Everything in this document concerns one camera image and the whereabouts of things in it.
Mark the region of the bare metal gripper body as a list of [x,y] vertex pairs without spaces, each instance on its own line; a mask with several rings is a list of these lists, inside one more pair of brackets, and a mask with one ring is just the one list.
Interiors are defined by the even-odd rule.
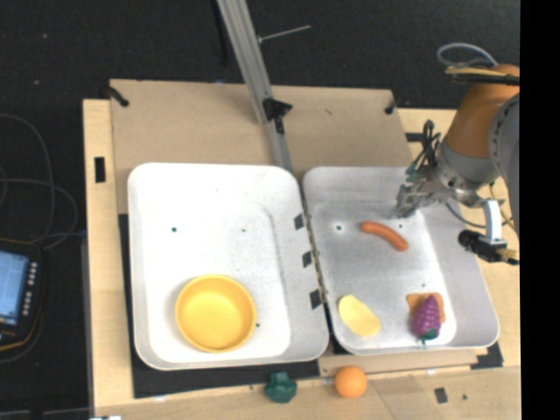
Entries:
[[482,198],[480,186],[466,180],[460,174],[443,169],[429,169],[412,186],[412,200],[418,207],[455,200],[466,207],[478,207]]

